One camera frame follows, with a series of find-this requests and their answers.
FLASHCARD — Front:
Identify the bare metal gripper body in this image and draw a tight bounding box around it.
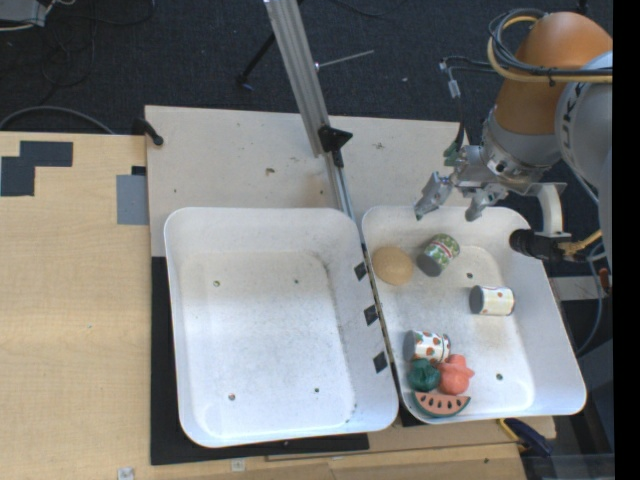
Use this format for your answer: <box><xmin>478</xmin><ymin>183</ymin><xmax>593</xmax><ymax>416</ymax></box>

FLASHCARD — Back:
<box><xmin>446</xmin><ymin>142</ymin><xmax>547</xmax><ymax>198</ymax></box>

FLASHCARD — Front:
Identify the tan round bread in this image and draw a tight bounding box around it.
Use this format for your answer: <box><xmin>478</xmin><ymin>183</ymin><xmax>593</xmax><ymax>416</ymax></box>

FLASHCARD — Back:
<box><xmin>370</xmin><ymin>245</ymin><xmax>416</xmax><ymax>287</ymax></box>

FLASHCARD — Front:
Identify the white can with orange dots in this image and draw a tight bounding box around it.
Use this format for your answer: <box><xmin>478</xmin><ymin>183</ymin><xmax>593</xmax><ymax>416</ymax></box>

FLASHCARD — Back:
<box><xmin>468</xmin><ymin>284</ymin><xmax>516</xmax><ymax>317</ymax></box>

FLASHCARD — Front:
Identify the orange and green printed can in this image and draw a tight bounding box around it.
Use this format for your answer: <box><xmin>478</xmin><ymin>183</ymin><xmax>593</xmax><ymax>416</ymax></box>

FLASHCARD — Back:
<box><xmin>402</xmin><ymin>329</ymin><xmax>453</xmax><ymax>365</ymax></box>

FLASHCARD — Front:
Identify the white plastic tray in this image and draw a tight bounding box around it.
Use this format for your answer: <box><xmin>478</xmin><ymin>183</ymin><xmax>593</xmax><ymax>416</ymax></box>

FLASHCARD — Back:
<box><xmin>163</xmin><ymin>206</ymin><xmax>401</xmax><ymax>449</ymax></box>
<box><xmin>360</xmin><ymin>203</ymin><xmax>588</xmax><ymax>426</ymax></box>

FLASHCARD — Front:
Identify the red-orange toy pepper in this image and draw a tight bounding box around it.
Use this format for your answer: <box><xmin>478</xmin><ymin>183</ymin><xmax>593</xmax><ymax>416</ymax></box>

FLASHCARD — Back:
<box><xmin>436</xmin><ymin>353</ymin><xmax>476</xmax><ymax>397</ymax></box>

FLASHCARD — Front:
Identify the green broccoli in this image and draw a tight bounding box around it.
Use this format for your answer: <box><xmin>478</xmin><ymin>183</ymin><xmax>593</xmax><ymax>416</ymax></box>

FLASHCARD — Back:
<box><xmin>405</xmin><ymin>358</ymin><xmax>443</xmax><ymax>394</ymax></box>

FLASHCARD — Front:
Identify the watermelon slice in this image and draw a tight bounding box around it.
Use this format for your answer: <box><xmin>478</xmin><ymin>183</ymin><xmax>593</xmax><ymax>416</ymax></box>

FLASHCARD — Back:
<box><xmin>410</xmin><ymin>390</ymin><xmax>473</xmax><ymax>419</ymax></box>

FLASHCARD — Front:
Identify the black cylinder on white bracket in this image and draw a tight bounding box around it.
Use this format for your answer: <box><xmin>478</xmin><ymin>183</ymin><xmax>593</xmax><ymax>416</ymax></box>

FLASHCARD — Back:
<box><xmin>508</xmin><ymin>181</ymin><xmax>574</xmax><ymax>264</ymax></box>

